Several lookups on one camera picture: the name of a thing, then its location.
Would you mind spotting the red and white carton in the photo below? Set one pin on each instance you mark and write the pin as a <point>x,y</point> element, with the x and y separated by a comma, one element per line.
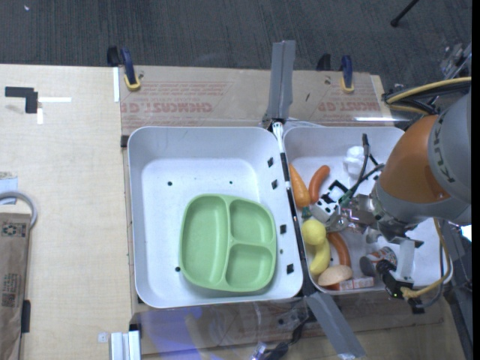
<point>356,283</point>

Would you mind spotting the green divided plate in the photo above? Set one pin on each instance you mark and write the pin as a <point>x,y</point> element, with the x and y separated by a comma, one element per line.
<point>225,238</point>

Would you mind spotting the brown cardboard board red print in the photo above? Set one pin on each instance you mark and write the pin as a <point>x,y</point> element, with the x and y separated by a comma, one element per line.
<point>210,103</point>

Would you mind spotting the brown paper bag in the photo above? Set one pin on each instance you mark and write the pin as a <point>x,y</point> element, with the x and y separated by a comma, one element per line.
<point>13,276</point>

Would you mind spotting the orange carrot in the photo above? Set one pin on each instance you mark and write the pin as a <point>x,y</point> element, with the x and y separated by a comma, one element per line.
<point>299,189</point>

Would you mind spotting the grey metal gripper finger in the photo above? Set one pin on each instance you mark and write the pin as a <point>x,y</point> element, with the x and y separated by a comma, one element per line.
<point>337,224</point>
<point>345,210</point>

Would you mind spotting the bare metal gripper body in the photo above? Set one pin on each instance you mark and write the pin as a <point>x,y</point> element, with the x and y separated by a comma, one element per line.
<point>363,208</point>

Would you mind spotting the black cylinder on white bracket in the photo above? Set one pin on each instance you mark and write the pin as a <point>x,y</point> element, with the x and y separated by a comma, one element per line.
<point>392,276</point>

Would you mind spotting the black stand leg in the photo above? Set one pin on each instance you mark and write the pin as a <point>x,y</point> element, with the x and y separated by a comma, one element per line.
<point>412,2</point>

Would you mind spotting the white plastic tray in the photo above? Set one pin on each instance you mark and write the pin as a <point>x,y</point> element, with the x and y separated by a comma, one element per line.
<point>210,163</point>
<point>322,144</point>

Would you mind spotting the yellow banana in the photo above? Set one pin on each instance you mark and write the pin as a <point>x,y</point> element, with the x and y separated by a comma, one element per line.
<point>318,246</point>

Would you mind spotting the black and white carton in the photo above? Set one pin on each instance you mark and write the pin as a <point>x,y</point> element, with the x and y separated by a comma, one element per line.
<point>322,208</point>

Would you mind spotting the tan bread bun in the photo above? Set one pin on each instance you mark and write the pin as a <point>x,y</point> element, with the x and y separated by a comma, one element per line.
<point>335,274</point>

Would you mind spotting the white plastic bottle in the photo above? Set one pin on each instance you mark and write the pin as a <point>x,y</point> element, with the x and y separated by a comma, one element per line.
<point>354,159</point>

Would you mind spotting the orange sausage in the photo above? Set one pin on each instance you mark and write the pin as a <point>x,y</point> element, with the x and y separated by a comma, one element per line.
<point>318,182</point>
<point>342,248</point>

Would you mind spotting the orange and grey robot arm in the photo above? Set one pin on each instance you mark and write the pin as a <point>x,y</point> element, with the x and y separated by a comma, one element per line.
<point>416,167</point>

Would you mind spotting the small red and white can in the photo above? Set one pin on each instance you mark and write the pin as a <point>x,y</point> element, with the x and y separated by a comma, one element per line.
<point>384,255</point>

